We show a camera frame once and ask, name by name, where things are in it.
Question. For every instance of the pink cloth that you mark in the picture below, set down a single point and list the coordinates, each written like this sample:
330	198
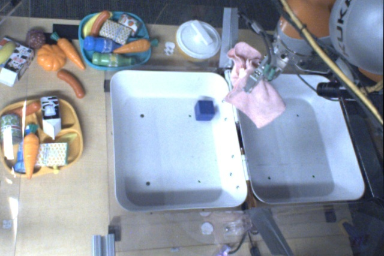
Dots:
260	105

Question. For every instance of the dark purple grapes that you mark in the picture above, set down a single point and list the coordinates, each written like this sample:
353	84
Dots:
35	38

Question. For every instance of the orange pumpkin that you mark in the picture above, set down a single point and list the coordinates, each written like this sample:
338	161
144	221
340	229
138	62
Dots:
51	57

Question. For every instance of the yellow banana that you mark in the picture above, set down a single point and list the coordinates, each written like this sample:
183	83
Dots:
87	27

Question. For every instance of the orange carrot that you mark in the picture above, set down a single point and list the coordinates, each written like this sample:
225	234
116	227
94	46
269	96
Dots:
31	150
72	52
133	46

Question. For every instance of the blue bottle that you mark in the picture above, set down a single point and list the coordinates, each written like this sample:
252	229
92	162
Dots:
19	163
100	44

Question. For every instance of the green bottle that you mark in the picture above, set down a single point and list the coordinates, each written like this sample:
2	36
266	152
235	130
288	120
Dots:
111	60

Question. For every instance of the blue cube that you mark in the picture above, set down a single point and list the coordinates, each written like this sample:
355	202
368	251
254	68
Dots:
205	110

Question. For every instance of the white plastic tray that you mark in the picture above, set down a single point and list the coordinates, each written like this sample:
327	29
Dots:
168	144
303	147

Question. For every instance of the yellow-green toy fruit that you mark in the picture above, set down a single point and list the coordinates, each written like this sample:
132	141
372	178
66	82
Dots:
6	52

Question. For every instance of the black cylinder on white bracket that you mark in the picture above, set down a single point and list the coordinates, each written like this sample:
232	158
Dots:
329	89

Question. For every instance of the small white toy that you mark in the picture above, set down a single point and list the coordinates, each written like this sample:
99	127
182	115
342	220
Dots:
169	48

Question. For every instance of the small can with orange print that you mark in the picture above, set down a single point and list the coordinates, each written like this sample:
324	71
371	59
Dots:
130	23

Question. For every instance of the blue divided plate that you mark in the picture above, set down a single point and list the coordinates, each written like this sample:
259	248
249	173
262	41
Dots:
144	61

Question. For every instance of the yellow divided plate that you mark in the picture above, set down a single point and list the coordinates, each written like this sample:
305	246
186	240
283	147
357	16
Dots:
72	129

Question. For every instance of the patterned carton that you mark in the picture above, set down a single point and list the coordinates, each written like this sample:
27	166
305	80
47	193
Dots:
52	154
115	32

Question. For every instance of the green labelled can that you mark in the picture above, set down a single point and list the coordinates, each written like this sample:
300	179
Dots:
10	132

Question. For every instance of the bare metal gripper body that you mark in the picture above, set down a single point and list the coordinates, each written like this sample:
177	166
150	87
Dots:
278	60

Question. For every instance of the yellow bowl with white lid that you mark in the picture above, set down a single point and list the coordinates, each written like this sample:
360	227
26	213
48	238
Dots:
198	39

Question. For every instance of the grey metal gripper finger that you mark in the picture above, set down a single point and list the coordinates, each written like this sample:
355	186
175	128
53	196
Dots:
257	73
249	84

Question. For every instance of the orange-brown sausage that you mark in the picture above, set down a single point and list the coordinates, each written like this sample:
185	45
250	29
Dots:
30	108
99	21
72	83

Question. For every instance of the cow print milk carton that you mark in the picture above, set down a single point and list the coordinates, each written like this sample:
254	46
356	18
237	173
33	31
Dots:
51	117
18	64

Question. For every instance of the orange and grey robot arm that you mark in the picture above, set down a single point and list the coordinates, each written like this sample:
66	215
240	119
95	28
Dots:
354	18

